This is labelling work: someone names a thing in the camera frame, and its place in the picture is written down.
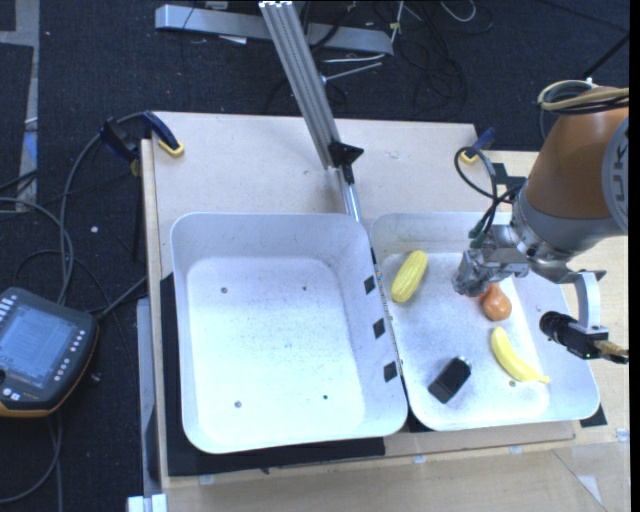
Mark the black cylinder on white bracket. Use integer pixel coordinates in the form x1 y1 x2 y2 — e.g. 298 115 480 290
538 270 610 360

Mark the yellow corn cob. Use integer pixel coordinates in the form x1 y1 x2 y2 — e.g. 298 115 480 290
390 249 430 304

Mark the white plastic tray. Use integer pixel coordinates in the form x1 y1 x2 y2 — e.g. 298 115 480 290
169 211 409 455
369 211 601 433

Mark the orange pear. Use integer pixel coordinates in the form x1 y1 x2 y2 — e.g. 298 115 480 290
480 282 513 323

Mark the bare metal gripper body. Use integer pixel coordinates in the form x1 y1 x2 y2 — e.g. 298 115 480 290
460 224 572 280

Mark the yellow banana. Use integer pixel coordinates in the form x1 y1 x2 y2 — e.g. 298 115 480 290
489 325 551 385

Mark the black box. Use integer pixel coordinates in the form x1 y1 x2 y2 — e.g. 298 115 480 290
427 355 473 405

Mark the pale wood board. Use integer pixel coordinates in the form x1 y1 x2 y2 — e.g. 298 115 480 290
141 110 576 489

